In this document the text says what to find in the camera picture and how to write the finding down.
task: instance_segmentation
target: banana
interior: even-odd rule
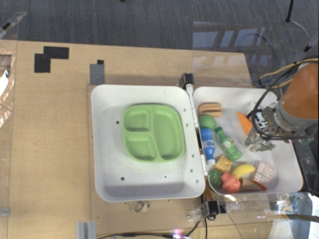
[[[255,171],[255,167],[253,165],[250,164],[242,164],[237,166],[234,171],[231,173],[231,175],[236,175],[236,178],[239,179],[240,177],[242,177],[243,175],[247,174],[247,173],[251,173]]]

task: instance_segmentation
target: wooden surface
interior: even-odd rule
[[[51,73],[34,73],[34,54],[43,53],[45,45],[69,47],[69,59],[52,59]],[[183,72],[194,72],[215,86],[251,86],[242,54],[18,42],[9,239],[71,239],[77,221],[97,218],[91,216],[91,207],[98,206],[91,206],[90,197],[86,88],[89,65],[98,59],[105,61],[106,83],[175,85]],[[134,229],[121,223],[121,213],[129,211],[129,203],[104,204],[100,211],[109,214],[106,223]],[[171,229],[172,220],[163,221],[162,215],[170,209],[180,212],[188,204],[193,207],[196,200],[151,204],[156,214],[150,222],[164,230]],[[139,216],[130,217],[139,220]],[[227,215],[218,216],[214,223],[231,224]]]

